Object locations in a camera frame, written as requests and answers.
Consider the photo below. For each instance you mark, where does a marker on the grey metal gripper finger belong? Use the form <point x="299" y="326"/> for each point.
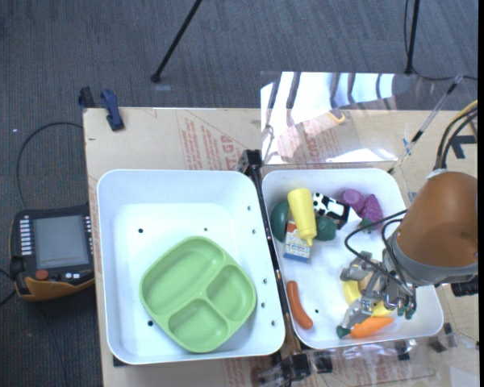
<point x="355" y="270"/>
<point x="357" y="313"/>

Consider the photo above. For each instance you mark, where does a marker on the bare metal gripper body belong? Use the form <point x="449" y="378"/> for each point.
<point x="387" y="286"/>

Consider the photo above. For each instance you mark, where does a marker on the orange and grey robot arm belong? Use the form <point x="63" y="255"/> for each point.
<point x="439" y="224"/>

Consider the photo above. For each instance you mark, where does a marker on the orange carrot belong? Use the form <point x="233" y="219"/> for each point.
<point x="371" y="326"/>

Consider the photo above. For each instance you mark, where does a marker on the yellow banana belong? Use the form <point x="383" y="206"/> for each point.
<point x="350" y="292"/>

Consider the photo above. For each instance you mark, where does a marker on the white plastic tray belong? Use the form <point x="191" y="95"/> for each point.
<point x="173" y="208"/>
<point x="326" y="280"/>

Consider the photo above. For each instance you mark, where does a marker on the green broccoli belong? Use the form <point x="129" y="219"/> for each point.
<point x="326" y="229"/>

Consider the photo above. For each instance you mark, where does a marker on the orange sausage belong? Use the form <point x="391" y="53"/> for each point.
<point x="299" y="305"/>

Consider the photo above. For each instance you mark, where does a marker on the purple grapes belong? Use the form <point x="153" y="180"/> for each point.
<point x="372" y="210"/>

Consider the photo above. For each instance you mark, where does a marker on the orange blue white carton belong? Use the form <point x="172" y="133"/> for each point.
<point x="296" y="246"/>

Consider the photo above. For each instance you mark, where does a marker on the black and white cow carton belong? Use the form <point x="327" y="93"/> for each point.
<point x="335" y="208"/>

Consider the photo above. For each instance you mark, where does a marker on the pink purple round toy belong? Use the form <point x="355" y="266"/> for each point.
<point x="351" y="199"/>

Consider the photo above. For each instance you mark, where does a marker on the yellow squeeze bottle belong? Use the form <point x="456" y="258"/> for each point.
<point x="302" y="212"/>

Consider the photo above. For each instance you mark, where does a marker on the dark green bowl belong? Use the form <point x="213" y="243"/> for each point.
<point x="279" y="220"/>

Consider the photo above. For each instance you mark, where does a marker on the green divided plate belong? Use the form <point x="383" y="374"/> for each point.
<point x="197" y="292"/>

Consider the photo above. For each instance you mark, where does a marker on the brown cardboard board red print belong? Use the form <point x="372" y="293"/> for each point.
<point x="153" y="143"/>

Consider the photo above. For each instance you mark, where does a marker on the black cylinder on white bracket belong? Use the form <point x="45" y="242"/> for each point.
<point x="466" y="288"/>

